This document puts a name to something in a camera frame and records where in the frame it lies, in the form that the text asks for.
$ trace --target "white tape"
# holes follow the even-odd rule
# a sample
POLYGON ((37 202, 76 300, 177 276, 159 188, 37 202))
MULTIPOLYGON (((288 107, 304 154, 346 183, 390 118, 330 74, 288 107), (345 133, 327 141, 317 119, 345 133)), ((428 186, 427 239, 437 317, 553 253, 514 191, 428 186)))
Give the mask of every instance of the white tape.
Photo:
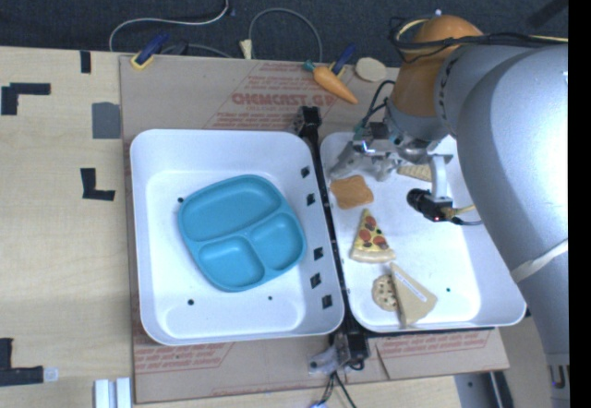
POLYGON ((519 283, 522 280, 525 280, 528 277, 531 277, 534 273, 542 270, 546 267, 554 258, 564 254, 565 252, 569 251, 569 240, 564 239, 560 244, 554 246, 551 250, 549 250, 546 254, 535 258, 533 260, 528 260, 524 262, 516 269, 512 270, 511 276, 515 283, 519 283))

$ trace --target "toy pizza slice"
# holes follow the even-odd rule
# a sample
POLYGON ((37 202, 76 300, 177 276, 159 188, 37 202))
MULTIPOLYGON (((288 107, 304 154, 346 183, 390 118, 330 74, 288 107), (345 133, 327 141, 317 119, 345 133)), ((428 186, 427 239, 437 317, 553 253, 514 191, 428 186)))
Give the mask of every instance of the toy pizza slice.
POLYGON ((390 262, 390 270, 398 300, 400 320, 405 327, 410 326, 431 312, 437 304, 437 296, 395 263, 390 262))
POLYGON ((357 236, 351 249, 351 258, 359 262, 388 262, 396 258, 378 222, 369 210, 363 210, 357 236))

